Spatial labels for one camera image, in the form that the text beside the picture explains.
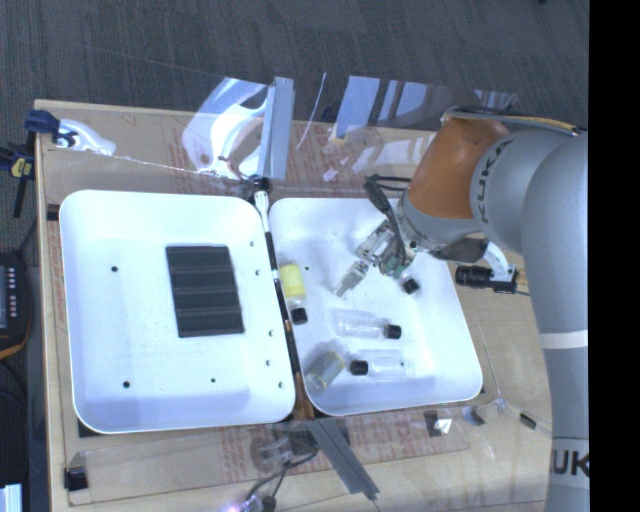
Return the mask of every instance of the white tray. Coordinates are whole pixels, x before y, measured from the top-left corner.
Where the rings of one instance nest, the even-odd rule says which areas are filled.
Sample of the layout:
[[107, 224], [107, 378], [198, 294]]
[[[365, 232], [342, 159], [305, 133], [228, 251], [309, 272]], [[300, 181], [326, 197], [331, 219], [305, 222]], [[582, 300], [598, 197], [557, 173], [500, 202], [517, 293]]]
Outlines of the white tray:
[[[291, 412], [289, 354], [253, 206], [80, 191], [61, 205], [60, 229], [73, 403], [89, 428], [271, 423]], [[245, 332], [179, 338], [165, 248], [220, 244], [230, 251]]]
[[[281, 199], [270, 213], [279, 261], [296, 260], [307, 294], [306, 324], [294, 326], [303, 374], [334, 343], [354, 355], [393, 348], [413, 358], [416, 374], [398, 382], [378, 382], [342, 371], [324, 391], [307, 386], [309, 398], [332, 416], [457, 402], [476, 396], [482, 372], [448, 265], [426, 254], [412, 263], [421, 289], [407, 295], [389, 277], [371, 268], [345, 299], [332, 293], [356, 260], [354, 250], [384, 220], [366, 199]], [[399, 340], [340, 338], [330, 310], [356, 309], [399, 324]]]

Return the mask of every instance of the bottle cap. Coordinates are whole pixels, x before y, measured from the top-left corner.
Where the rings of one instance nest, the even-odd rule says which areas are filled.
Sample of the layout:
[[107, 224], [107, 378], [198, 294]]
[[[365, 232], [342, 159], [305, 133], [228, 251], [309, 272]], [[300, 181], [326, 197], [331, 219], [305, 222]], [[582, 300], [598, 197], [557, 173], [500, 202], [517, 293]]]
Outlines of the bottle cap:
[[296, 308], [291, 312], [291, 322], [295, 325], [307, 323], [307, 311], [304, 308]]
[[397, 340], [402, 336], [402, 328], [399, 325], [389, 324], [387, 325], [385, 335], [386, 338]]
[[356, 359], [355, 361], [351, 361], [349, 370], [353, 375], [366, 375], [369, 373], [369, 363]]
[[413, 292], [415, 292], [418, 288], [420, 288], [420, 285], [416, 282], [416, 280], [412, 277], [410, 279], [407, 279], [404, 283], [402, 283], [402, 288], [404, 288], [404, 291], [407, 292], [409, 295], [411, 295]]

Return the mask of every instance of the bottle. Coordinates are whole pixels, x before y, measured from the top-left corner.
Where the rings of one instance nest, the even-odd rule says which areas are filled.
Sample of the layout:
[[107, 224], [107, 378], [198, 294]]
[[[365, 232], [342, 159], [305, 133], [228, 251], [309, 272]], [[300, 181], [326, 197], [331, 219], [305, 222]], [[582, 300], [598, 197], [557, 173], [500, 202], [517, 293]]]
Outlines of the bottle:
[[371, 350], [351, 361], [349, 371], [353, 375], [366, 375], [371, 379], [402, 380], [415, 376], [416, 368], [412, 359], [394, 350]]
[[337, 346], [330, 348], [315, 360], [306, 374], [307, 381], [312, 388], [324, 391], [345, 369], [347, 360], [348, 352], [346, 350]]
[[402, 335], [399, 325], [390, 324], [372, 313], [352, 309], [334, 309], [333, 326], [341, 336], [397, 340]]
[[306, 323], [308, 320], [307, 310], [305, 309], [307, 294], [304, 289], [300, 266], [290, 261], [282, 265], [279, 268], [279, 272], [282, 293], [291, 314], [291, 322], [296, 325]]

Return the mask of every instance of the gray floor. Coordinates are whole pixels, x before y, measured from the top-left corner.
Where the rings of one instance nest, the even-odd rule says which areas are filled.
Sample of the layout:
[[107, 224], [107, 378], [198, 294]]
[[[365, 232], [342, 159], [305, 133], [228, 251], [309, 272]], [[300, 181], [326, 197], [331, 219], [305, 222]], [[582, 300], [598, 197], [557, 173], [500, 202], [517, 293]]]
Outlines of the gray floor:
[[[5, 0], [0, 4], [0, 146], [22, 143], [36, 98], [194, 110], [212, 75], [301, 84], [296, 116], [350, 75], [516, 92], [518, 110], [588, 128], [590, 4], [573, 0]], [[29, 186], [0, 172], [0, 250], [29, 228]], [[5, 363], [26, 383], [26, 354]], [[0, 390], [14, 391], [0, 374]], [[26, 467], [18, 411], [0, 405], [0, 485]]]

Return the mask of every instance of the table surface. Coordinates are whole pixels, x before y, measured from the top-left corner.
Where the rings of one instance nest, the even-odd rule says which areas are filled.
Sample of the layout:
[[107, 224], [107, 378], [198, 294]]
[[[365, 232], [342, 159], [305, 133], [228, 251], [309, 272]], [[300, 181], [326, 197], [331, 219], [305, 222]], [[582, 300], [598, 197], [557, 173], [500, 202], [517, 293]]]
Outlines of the table surface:
[[[46, 220], [66, 195], [82, 188], [209, 193], [206, 189], [198, 189], [197, 183], [185, 182], [181, 175], [184, 173], [175, 172], [175, 160], [169, 160], [167, 166], [158, 156], [169, 155], [167, 158], [171, 158], [173, 154], [175, 157], [170, 146], [175, 144], [177, 132], [175, 124], [172, 127], [171, 123], [177, 119], [177, 125], [183, 126], [182, 116], [188, 118], [189, 114], [42, 100], [36, 103], [36, 108], [49, 110], [58, 118], [75, 118], [94, 128], [104, 128], [107, 136], [117, 139], [123, 154], [127, 155], [127, 158], [119, 159], [88, 152], [54, 151], [44, 137], [37, 139], [36, 186], [51, 508], [55, 511], [158, 511], [174, 510], [179, 506], [183, 510], [221, 510], [242, 497], [258, 477], [246, 470], [240, 471], [239, 475], [222, 475], [217, 480], [214, 475], [202, 477], [202, 468], [185, 462], [184, 453], [194, 457], [200, 450], [206, 452], [212, 439], [218, 447], [235, 446], [224, 438], [229, 432], [79, 435], [71, 401], [59, 226], [55, 220]], [[123, 123], [133, 131], [124, 130]], [[306, 123], [298, 125], [294, 122], [291, 147], [298, 151], [290, 155], [287, 172], [293, 169], [295, 175], [296, 169], [319, 169], [316, 174], [322, 176], [317, 181], [313, 181], [314, 175], [291, 187], [280, 188], [275, 191], [276, 199], [278, 194], [281, 197], [339, 195], [336, 192], [345, 196], [357, 194], [360, 178], [356, 176], [357, 179], [350, 180], [349, 177], [357, 173], [354, 171], [347, 176], [345, 164], [341, 163], [349, 159], [352, 170], [363, 158], [369, 162], [377, 158], [374, 163], [378, 168], [410, 175], [432, 135], [392, 128], [368, 130], [369, 141], [361, 144], [367, 149], [373, 147], [374, 156], [362, 147], [354, 150], [355, 153], [349, 153], [350, 148], [329, 148], [327, 126], [313, 124], [309, 129]], [[317, 135], [311, 142], [308, 142], [309, 133]], [[300, 149], [303, 137], [305, 143], [313, 143], [317, 148]], [[87, 178], [87, 168], [100, 166], [105, 169], [102, 174]], [[145, 172], [150, 167], [157, 171], [167, 167], [173, 170], [151, 183], [145, 181]], [[329, 171], [342, 173], [338, 188], [322, 188], [322, 180], [331, 181], [334, 175], [327, 175]], [[508, 256], [516, 264], [522, 264], [517, 255]], [[485, 506], [492, 507], [493, 511], [502, 510], [499, 507], [502, 505], [504, 510], [542, 510], [550, 448], [546, 429], [550, 425], [551, 412], [530, 301], [521, 295], [504, 296], [468, 289], [459, 289], [458, 294], [482, 366], [484, 393], [469, 404], [441, 408], [440, 417], [453, 418], [455, 428], [451, 435], [442, 439], [418, 439], [416, 435], [413, 451], [405, 456], [383, 454], [381, 447], [393, 449], [398, 425], [410, 424], [416, 414], [422, 415], [424, 411], [398, 411], [352, 419], [350, 428], [356, 429], [356, 433], [361, 432], [357, 430], [358, 422], [369, 422], [368, 427], [363, 427], [365, 433], [371, 425], [378, 433], [381, 425], [391, 426], [387, 432], [389, 437], [362, 445], [366, 449], [374, 446], [375, 453], [367, 455], [364, 448], [358, 452], [357, 440], [354, 450], [380, 488], [376, 505], [381, 510], [481, 510]], [[477, 410], [487, 420], [482, 426], [464, 421], [471, 406], [479, 408]], [[519, 421], [520, 414], [536, 421], [537, 428], [525, 426]], [[233, 432], [239, 436], [246, 434], [249, 438], [254, 435], [251, 429]], [[403, 443], [397, 446], [405, 449], [407, 445]], [[69, 492], [64, 487], [65, 468], [83, 463], [89, 467], [89, 488]], [[204, 464], [208, 468], [211, 461]], [[154, 482], [160, 485], [175, 478], [176, 473], [170, 471], [170, 465], [181, 465], [184, 481], [174, 482], [171, 492], [157, 486], [153, 491]], [[126, 480], [132, 474], [137, 475], [137, 483]], [[138, 484], [148, 489], [149, 494], [125, 497], [129, 487]], [[350, 495], [326, 461], [324, 465], [322, 461], [317, 462], [310, 471], [287, 476], [278, 491], [278, 501], [279, 507], [286, 510], [375, 510], [374, 504], [362, 494]]]

